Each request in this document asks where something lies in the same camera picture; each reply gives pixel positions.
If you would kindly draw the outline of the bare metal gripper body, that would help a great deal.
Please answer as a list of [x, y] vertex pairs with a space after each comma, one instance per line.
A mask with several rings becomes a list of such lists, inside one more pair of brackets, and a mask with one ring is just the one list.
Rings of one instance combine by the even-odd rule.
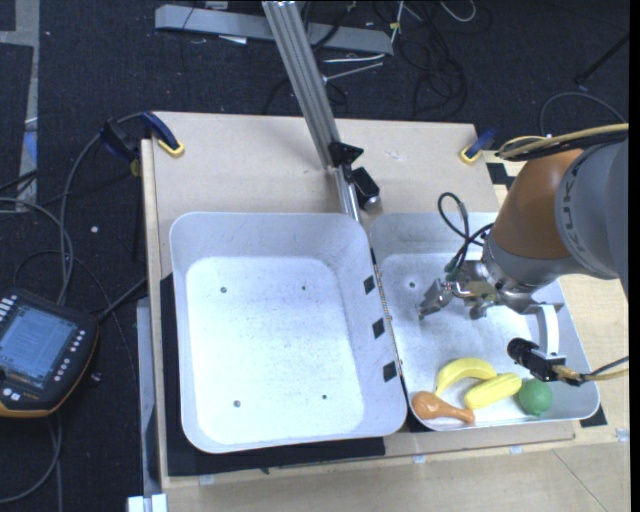
[[533, 294], [548, 284], [549, 269], [541, 260], [451, 262], [451, 290], [468, 306], [481, 299], [526, 314], [537, 305]]

